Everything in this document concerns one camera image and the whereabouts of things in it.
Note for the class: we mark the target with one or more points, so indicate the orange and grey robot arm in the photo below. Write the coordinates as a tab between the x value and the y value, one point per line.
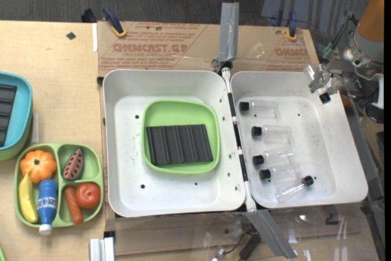
373	18

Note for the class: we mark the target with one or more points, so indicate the thin black and white rod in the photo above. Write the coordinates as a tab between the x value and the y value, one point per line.
234	119

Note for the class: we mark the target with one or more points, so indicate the green divided plate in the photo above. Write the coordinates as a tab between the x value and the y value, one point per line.
91	162

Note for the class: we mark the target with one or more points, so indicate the clear bottle with black cap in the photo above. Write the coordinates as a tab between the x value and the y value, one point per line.
325	97
256	131
265	174
258	159
244	106
308	181

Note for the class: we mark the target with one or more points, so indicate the black cylinder on white bracket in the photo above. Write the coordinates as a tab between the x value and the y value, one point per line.
373	110

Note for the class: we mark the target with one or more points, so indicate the yellow banana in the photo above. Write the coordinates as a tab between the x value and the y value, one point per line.
27	201

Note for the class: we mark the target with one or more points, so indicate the orange toy pumpkin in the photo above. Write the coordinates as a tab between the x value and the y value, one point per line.
38	165

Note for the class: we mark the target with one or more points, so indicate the blue bottle with white cap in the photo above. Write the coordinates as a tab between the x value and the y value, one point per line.
47	201

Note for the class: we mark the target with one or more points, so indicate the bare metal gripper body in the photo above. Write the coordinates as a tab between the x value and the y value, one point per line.
341	68

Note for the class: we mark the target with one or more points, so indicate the black ribbed plastic holder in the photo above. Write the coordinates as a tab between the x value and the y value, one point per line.
6	113
178	145

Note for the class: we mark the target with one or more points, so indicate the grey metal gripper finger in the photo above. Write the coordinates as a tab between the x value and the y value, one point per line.
316	86
336	83

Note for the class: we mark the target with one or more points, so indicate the red watermelon slice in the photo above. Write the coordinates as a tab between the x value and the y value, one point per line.
74	165

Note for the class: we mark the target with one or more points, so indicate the white plastic tray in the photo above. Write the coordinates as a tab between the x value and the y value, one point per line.
128	162
323	143

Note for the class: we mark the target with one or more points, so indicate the orange sausage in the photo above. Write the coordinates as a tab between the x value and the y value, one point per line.
74	206

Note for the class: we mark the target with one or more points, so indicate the blue plate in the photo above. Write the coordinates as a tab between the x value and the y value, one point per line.
23	107

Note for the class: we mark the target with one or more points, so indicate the red tomato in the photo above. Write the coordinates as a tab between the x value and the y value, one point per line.
88	196

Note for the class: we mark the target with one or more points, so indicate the brown cardboard board red print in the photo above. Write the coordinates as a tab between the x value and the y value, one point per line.
171	46

